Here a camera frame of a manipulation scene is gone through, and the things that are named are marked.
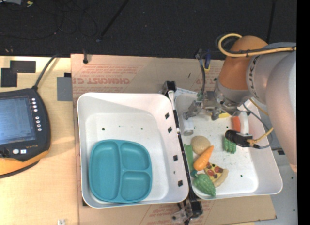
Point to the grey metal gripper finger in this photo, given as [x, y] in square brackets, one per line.
[192, 109]
[216, 115]

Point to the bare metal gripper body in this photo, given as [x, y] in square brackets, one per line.
[214, 101]

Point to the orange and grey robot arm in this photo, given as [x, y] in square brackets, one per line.
[278, 85]

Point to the yellow banana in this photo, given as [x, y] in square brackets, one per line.
[224, 115]

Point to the small clear plastic bottle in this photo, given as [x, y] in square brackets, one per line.
[188, 128]

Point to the orange sausage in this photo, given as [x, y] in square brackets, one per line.
[236, 124]

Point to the thin black and white rod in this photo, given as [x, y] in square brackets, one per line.
[180, 138]

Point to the beige bread roll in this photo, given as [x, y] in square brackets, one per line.
[199, 144]

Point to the green pea pod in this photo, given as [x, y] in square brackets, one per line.
[189, 155]

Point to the orange carrot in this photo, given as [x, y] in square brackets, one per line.
[203, 159]

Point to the brown cardboard board, red print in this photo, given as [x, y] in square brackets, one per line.
[150, 76]

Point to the pizza slice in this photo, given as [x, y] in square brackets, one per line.
[216, 174]

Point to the white plastic tray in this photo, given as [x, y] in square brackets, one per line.
[126, 124]
[244, 168]

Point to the green grapes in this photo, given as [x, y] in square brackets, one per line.
[206, 185]

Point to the blue divided plate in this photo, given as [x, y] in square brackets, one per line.
[109, 168]

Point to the black cylinder on white bracket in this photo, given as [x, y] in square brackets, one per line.
[238, 138]

